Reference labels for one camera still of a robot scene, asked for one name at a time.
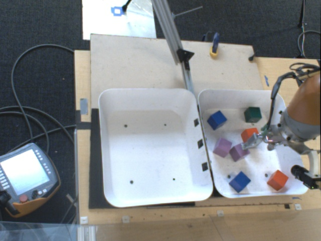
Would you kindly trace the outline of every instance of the display screen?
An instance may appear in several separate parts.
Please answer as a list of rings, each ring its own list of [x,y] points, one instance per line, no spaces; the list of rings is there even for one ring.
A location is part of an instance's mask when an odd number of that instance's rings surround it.
[[[50,180],[32,149],[0,164],[17,195]]]

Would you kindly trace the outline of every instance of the red button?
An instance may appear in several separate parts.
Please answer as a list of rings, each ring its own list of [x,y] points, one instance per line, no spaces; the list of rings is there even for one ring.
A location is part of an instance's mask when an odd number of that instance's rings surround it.
[[[21,195],[19,197],[19,201],[20,201],[20,203],[28,202],[28,196],[27,195]]]

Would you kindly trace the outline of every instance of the empty white tray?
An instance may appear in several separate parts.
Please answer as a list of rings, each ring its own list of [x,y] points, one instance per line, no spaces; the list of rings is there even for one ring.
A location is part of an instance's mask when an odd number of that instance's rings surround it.
[[[103,186],[116,207],[199,201],[213,191],[195,97],[109,89],[99,97]]]
[[[206,137],[206,144],[213,170],[216,189],[229,198],[245,196],[266,195],[292,195],[303,194],[307,191],[301,181],[291,174],[291,167],[295,164],[303,166],[301,156],[289,147],[277,146],[275,150],[268,151],[267,144],[261,143],[258,147],[250,149],[250,155],[234,162],[231,155],[222,158],[213,153],[216,141],[225,138],[232,142],[232,146],[242,141],[241,133],[245,129],[260,129],[267,123],[270,112],[271,91],[263,90],[204,90],[199,95],[200,112]],[[250,107],[261,109],[262,119],[255,124],[246,123],[244,111]],[[227,122],[215,131],[207,123],[209,116],[220,110]],[[276,97],[274,114],[271,124],[280,121],[280,110],[285,110],[281,96]],[[286,185],[275,191],[266,182],[273,172],[282,171],[289,177]],[[251,182],[237,193],[229,182],[243,171]]]

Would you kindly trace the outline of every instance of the dark green cube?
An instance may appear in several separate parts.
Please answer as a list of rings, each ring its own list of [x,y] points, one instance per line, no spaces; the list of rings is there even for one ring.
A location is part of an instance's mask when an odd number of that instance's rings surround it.
[[[247,123],[256,123],[262,119],[259,107],[248,107],[244,112],[244,116]]]

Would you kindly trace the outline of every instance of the blue cube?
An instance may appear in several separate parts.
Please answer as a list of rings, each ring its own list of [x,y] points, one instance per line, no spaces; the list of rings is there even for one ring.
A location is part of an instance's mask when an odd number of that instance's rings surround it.
[[[221,127],[226,121],[227,119],[220,110],[212,114],[207,120],[208,124],[212,127],[213,130]]]
[[[243,173],[243,171],[240,171],[240,173],[237,174],[229,184],[236,192],[239,193],[247,186],[248,183],[250,183],[250,181],[251,180]]]

